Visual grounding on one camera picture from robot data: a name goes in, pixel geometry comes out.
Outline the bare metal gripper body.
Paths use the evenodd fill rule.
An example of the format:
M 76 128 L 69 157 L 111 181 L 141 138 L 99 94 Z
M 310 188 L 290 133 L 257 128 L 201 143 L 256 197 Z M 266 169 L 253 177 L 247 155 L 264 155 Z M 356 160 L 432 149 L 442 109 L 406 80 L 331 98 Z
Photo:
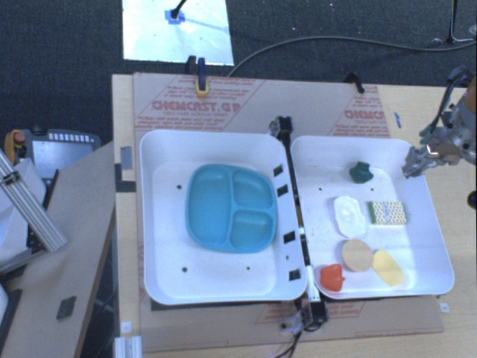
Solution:
M 454 166 L 461 160 L 476 165 L 476 127 L 463 123 L 448 123 L 423 130 L 423 161 L 425 167 Z

